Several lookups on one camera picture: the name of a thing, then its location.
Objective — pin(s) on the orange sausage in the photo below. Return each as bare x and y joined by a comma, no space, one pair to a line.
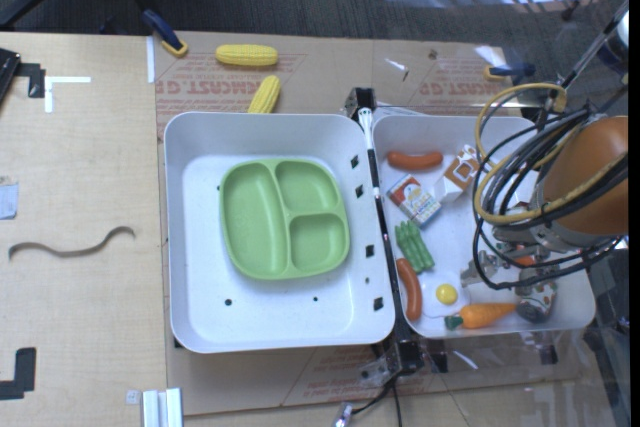
415,159
411,287

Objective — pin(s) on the red white and blue carton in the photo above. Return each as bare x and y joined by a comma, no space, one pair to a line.
414,201

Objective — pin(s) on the orange and white carton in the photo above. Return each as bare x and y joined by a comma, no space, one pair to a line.
457,177

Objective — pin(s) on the orange carrot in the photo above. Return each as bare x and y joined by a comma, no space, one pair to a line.
485,315

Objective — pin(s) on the green divided plate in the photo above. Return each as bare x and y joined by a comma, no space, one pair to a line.
250,220

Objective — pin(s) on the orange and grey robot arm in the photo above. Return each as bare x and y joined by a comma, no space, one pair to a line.
585,175

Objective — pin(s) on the white and yellow fried egg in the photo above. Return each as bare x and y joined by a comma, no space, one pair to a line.
446,295

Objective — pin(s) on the yellow corn cob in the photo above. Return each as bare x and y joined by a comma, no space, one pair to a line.
246,55
265,95

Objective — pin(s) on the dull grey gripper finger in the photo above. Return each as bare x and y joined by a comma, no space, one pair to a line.
477,271
537,276

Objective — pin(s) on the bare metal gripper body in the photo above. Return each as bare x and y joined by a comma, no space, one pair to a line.
525,240

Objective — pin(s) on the thin black and white rod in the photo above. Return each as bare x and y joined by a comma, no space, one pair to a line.
374,175

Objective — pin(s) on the white plastic tray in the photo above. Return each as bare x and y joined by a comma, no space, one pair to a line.
200,265
450,240

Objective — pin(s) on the green asparagus bundle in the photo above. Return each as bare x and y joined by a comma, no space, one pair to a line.
414,247

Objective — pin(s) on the brown cardboard board, red print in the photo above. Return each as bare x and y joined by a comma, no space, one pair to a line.
330,380

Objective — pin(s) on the small patterned can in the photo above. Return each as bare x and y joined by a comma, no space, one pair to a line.
536,305

